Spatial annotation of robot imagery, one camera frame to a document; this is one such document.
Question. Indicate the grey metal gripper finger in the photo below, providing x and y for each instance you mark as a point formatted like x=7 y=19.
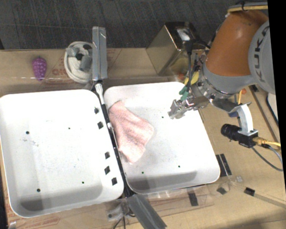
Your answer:
x=177 y=103
x=175 y=114

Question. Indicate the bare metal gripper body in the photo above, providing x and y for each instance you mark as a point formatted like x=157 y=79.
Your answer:
x=201 y=98

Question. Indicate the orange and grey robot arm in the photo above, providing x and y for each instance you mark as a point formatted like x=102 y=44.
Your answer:
x=227 y=50

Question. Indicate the white plastic tray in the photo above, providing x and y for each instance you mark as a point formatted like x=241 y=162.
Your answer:
x=58 y=154
x=176 y=146

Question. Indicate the pink cloth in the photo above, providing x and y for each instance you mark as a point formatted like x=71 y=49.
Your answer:
x=131 y=132

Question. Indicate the shiny brown box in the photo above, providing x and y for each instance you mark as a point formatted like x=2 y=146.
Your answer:
x=169 y=51

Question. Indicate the purple grapes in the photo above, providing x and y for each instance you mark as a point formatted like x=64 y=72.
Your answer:
x=39 y=68

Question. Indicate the brown cardboard board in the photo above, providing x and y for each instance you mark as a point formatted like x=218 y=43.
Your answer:
x=68 y=224

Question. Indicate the black cylinder on white bracket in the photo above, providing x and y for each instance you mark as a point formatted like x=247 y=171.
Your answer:
x=237 y=132

